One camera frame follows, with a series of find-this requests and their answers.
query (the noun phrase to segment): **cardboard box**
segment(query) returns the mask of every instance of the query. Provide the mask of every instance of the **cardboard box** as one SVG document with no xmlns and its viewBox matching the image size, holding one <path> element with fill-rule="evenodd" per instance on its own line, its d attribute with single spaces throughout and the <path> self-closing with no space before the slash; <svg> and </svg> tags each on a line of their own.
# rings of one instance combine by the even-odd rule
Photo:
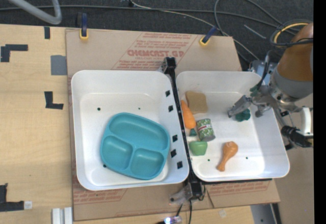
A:
<svg viewBox="0 0 326 224">
<path fill-rule="evenodd" d="M 190 70 L 241 71 L 232 38 L 212 36 L 206 47 L 199 45 L 201 38 L 202 35 L 89 30 L 88 40 L 83 41 L 78 29 L 66 30 L 74 220 L 176 212 L 179 205 L 171 204 L 169 196 L 181 190 L 183 184 L 84 189 L 75 171 L 72 76 L 80 70 L 157 70 L 165 57 L 175 57 L 176 74 Z M 194 203 L 194 210 L 279 201 L 274 180 L 207 185 L 206 190 L 204 199 Z"/>
</svg>

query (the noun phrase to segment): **green can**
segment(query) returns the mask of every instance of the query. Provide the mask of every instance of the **green can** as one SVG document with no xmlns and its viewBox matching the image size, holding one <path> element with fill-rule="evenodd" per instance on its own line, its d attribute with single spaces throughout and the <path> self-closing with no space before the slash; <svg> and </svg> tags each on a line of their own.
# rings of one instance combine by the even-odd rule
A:
<svg viewBox="0 0 326 224">
<path fill-rule="evenodd" d="M 197 121 L 197 131 L 199 140 L 211 141 L 215 138 L 213 127 L 209 118 Z"/>
</svg>

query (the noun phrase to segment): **gray hose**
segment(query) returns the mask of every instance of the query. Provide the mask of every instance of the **gray hose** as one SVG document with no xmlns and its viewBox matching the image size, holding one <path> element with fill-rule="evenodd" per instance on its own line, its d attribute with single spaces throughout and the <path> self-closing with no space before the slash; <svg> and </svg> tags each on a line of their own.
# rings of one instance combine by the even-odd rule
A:
<svg viewBox="0 0 326 224">
<path fill-rule="evenodd" d="M 17 5 L 18 7 L 24 9 L 25 11 L 29 12 L 30 14 L 38 17 L 39 19 L 42 19 L 45 22 L 51 23 L 51 24 L 60 24 L 62 20 L 62 14 L 61 9 L 59 5 L 58 0 L 52 0 L 53 7 L 55 10 L 55 17 L 47 14 L 46 12 L 36 8 L 35 6 L 31 5 L 30 3 L 24 1 L 24 0 L 8 0 L 11 3 Z"/>
</svg>

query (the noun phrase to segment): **carrot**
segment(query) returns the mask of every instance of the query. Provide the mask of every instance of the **carrot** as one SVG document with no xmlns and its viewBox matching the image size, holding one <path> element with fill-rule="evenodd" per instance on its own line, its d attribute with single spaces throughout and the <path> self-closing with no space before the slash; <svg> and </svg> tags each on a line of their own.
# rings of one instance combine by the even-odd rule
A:
<svg viewBox="0 0 326 224">
<path fill-rule="evenodd" d="M 181 100 L 181 109 L 183 115 L 183 121 L 186 128 L 190 129 L 190 136 L 196 136 L 196 121 L 193 113 L 185 103 L 185 101 Z"/>
</svg>

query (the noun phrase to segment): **brown sponge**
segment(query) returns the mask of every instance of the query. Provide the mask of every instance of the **brown sponge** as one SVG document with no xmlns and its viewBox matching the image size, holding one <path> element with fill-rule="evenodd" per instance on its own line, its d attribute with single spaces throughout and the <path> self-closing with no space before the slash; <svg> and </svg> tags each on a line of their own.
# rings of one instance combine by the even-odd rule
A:
<svg viewBox="0 0 326 224">
<path fill-rule="evenodd" d="M 206 113 L 208 110 L 206 96 L 203 93 L 194 91 L 185 92 L 188 107 L 193 114 Z"/>
</svg>

